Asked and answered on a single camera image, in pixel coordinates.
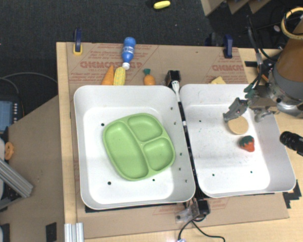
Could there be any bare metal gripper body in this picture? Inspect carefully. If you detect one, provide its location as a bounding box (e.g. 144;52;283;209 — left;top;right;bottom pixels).
247;85;303;118

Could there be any round tan biscuit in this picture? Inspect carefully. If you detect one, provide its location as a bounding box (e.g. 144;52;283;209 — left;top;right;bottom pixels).
227;115;249;136

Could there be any red strawberry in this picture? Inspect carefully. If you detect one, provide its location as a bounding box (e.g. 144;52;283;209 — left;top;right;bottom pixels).
239;135;256;153

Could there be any yellow cheese wedge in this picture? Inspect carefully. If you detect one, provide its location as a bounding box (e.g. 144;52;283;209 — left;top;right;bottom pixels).
208;76;227;85

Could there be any thin black and white rod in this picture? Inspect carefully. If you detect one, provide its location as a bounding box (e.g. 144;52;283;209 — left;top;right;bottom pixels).
171;80;204;200

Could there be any white plastic tray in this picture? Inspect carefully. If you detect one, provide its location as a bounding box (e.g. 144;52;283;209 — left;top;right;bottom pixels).
73;84;196;211
178;83;297;199

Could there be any brown cardboard board red print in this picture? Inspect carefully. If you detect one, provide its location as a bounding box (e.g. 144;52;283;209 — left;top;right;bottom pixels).
65;42;290;239

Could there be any small orange carrot green top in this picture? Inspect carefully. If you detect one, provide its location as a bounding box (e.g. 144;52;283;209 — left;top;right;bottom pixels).
142;68;157;86

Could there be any green divided plate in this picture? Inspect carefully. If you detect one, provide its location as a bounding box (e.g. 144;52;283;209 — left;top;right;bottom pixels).
102;112;176;182

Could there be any yellow corn cob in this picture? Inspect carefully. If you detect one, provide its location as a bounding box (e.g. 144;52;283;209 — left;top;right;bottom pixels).
113;67;127;86

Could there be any blue plastic bottle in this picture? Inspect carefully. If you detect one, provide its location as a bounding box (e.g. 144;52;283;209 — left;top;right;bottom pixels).
121;36;137;71

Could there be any yellow oval toy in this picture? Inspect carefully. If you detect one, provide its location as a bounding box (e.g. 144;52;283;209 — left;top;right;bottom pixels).
153;0;171;10

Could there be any plain orange carrot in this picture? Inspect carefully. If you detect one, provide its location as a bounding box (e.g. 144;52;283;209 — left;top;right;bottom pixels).
100;65;115;86

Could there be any orange pretzel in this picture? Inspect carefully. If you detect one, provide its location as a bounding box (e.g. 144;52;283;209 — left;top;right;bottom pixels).
4;142;15;161

